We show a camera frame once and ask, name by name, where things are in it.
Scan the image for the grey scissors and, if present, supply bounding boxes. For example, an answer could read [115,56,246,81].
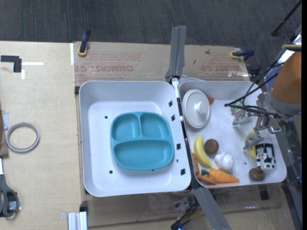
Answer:
[0,173,20,218]

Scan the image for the green and white carton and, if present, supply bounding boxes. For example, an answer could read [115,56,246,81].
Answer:
[231,101,247,116]

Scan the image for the grey ring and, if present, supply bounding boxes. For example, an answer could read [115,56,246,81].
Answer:
[5,121,40,153]

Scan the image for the white garlic bulb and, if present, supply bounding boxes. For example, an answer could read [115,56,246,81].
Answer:
[213,152,235,171]

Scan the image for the brown cardboard board red print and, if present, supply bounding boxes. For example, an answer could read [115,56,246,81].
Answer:
[73,41,288,227]

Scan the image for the orange sausage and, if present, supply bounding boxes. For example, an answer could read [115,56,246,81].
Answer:
[191,152,200,176]

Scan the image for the brown round biscuit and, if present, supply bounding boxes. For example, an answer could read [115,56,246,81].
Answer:
[203,138,220,155]

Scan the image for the blue divided plate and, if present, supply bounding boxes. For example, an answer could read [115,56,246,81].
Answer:
[110,111,175,171]

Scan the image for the black and white carton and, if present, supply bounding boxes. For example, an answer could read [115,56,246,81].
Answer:
[255,143,277,170]

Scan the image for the white plastic tray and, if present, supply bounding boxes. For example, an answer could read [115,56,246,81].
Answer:
[78,80,192,198]
[178,80,288,189]

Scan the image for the brown doughnut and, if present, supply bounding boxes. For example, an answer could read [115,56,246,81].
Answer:
[248,166,266,182]

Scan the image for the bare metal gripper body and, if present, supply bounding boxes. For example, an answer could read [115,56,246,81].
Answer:
[253,92,292,134]

